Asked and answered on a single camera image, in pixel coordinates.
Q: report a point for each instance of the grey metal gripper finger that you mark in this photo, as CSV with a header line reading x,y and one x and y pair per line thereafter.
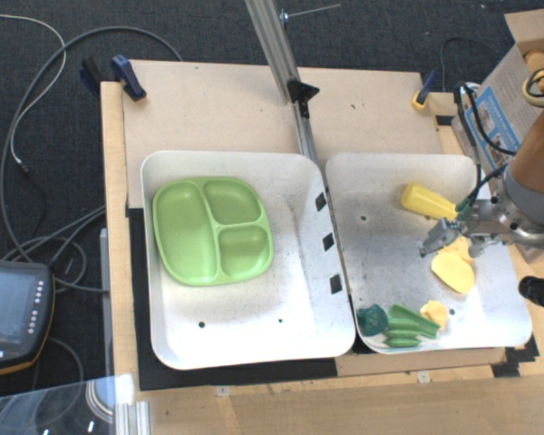
x,y
440,237
480,246

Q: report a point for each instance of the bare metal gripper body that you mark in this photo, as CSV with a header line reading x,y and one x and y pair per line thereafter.
x,y
485,220

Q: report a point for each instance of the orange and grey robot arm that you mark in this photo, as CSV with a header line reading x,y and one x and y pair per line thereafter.
x,y
532,152

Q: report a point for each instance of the yellow wavy chip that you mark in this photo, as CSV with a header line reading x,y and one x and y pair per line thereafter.
x,y
461,245

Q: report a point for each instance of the yellow flat oval chip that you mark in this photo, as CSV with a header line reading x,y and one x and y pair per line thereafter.
x,y
455,272

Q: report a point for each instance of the yellow corn cob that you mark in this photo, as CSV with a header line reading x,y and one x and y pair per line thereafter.
x,y
424,201

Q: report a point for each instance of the white plastic tray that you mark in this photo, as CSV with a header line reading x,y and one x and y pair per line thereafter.
x,y
254,324
385,261

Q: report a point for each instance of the small yellow chunk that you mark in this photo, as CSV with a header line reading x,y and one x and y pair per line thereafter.
x,y
435,313

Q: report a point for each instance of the long green bean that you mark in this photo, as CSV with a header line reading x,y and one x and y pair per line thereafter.
x,y
417,321

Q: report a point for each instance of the green pea pod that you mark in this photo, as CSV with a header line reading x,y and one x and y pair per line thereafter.
x,y
401,335

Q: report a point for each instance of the dark green round lump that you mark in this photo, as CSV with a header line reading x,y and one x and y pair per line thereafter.
x,y
372,321

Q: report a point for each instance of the brown cardboard box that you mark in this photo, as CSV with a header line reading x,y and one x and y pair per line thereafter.
x,y
508,89

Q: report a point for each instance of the green divided plate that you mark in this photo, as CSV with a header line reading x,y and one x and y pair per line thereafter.
x,y
186,234

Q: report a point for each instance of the pale wood board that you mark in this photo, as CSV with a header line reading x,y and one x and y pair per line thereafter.
x,y
217,111

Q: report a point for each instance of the black cylinder on white bracket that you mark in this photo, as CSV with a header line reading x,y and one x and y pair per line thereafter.
x,y
537,290

